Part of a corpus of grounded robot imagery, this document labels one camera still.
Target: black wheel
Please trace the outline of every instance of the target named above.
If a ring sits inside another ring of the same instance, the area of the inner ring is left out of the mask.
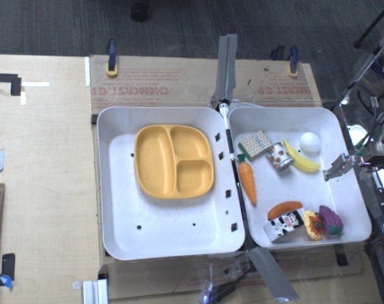
[[[148,18],[148,6],[143,3],[135,3],[131,6],[130,17],[136,22],[145,22]]]

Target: wooden table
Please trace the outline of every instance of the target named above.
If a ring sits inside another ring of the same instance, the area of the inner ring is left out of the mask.
[[[10,84],[0,83],[5,154],[0,183],[6,186],[0,256],[16,255],[13,288],[0,287],[0,303],[80,303],[76,285],[98,276],[91,92],[85,72],[81,57],[0,55],[0,73],[18,74],[22,82],[49,82],[49,87],[26,87],[25,105],[10,95]],[[300,302],[380,301],[370,262],[367,256],[361,260],[360,274],[294,281]],[[138,303],[196,303],[196,296],[148,296]],[[258,298],[272,298],[265,285],[240,287],[224,303]]]

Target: dark gray carpet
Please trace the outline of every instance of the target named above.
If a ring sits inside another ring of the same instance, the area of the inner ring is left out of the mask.
[[[323,100],[347,86],[384,30],[384,0],[150,0],[145,23],[130,19],[138,0],[0,0],[0,53],[60,56],[118,54],[216,58],[220,35],[238,34],[238,58],[265,60],[296,45]]]

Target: plastic tray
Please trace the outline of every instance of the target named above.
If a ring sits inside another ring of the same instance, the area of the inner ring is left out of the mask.
[[[288,249],[320,246],[328,243],[363,241],[371,234],[371,221],[353,170],[341,177],[324,180],[323,170],[341,154],[348,154],[336,116],[324,108],[235,108],[229,114],[229,123],[236,154],[238,142],[246,136],[263,130],[272,143],[288,139],[299,149],[299,139],[304,132],[313,132],[321,139],[321,151],[306,153],[307,158],[321,164],[319,171],[308,174],[290,166],[277,172],[265,153],[249,161],[255,176],[257,205],[245,197],[248,225],[254,241],[263,247]],[[278,243],[270,242],[264,225],[268,211],[284,201],[301,201],[304,208],[315,212],[326,205],[342,218],[343,235],[337,239],[310,240],[305,228],[287,235]]]
[[[148,125],[188,125],[207,137],[214,183],[200,197],[160,199],[139,186],[137,133]],[[112,107],[98,117],[104,246],[116,259],[230,253],[245,232],[224,122],[210,108]]]
[[[186,125],[149,125],[136,136],[134,163],[141,189],[157,198],[191,198],[213,184],[206,136]]]

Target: yellow divided plate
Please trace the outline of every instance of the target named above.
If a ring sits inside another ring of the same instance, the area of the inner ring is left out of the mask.
[[[157,198],[192,198],[213,184],[206,136],[185,125],[149,125],[136,135],[134,163],[141,189]]]

